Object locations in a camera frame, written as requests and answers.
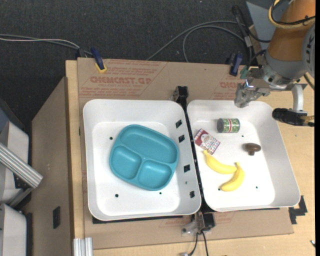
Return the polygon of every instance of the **blue clamp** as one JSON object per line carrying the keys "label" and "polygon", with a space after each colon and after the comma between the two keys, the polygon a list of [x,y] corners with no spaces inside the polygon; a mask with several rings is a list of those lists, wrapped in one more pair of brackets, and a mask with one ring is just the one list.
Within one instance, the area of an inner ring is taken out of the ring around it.
{"label": "blue clamp", "polygon": [[95,66],[98,69],[99,73],[105,73],[107,71],[107,67],[104,64],[100,53],[94,47],[91,47],[91,53],[95,59]]}
{"label": "blue clamp", "polygon": [[233,61],[233,64],[230,68],[230,75],[232,76],[237,76],[238,75],[238,69],[239,69],[239,66],[243,60],[244,56],[241,52],[238,52],[234,58],[234,61]]}

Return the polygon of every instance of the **cardboard surface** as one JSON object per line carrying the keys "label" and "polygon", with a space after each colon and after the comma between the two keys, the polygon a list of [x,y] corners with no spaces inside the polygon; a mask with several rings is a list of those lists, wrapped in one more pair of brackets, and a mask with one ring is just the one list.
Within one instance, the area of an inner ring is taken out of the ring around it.
{"label": "cardboard surface", "polygon": [[[92,99],[171,100],[177,86],[188,87],[188,102],[234,100],[237,84],[244,80],[229,75],[230,67],[220,64],[119,59],[106,59],[104,64],[107,72],[101,74],[93,58],[77,60],[85,236],[93,238],[94,249],[193,241],[194,237],[181,234],[190,216],[93,224],[87,198],[82,110]],[[206,235],[207,240],[293,233],[287,208],[215,212],[214,218],[216,227]]]}
{"label": "cardboard surface", "polygon": [[[32,120],[31,166],[43,180],[23,207],[32,213],[33,255],[70,255],[72,251],[66,133],[66,97],[63,78]],[[53,211],[60,207],[60,225]]]}

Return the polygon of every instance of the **can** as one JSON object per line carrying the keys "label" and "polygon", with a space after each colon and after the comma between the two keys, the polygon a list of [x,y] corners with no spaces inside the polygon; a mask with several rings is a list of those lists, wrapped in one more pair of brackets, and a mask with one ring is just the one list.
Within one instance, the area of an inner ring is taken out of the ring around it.
{"label": "can", "polygon": [[237,133],[240,130],[240,121],[237,118],[220,118],[216,127],[219,133]]}

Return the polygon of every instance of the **brown mushroom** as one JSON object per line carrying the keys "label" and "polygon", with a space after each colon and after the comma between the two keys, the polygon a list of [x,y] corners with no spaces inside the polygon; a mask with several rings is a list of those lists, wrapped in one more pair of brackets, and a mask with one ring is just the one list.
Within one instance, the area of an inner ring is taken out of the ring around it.
{"label": "brown mushroom", "polygon": [[247,143],[244,145],[244,148],[249,152],[250,156],[261,150],[261,146],[255,143]]}

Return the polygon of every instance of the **cardboard box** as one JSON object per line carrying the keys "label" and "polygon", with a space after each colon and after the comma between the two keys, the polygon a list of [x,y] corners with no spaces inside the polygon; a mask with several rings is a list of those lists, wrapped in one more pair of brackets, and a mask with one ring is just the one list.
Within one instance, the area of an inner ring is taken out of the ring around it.
{"label": "cardboard box", "polygon": [[[88,208],[86,151],[82,111],[92,99],[172,100],[177,86],[187,86],[192,100],[234,100],[238,83],[229,66],[124,59],[105,59],[106,73],[99,73],[93,58],[78,58],[78,96],[81,134],[84,233],[94,249],[131,247],[193,241],[181,229],[191,216],[132,220],[95,221]],[[287,208],[213,212],[216,226],[208,240],[293,233]]]}

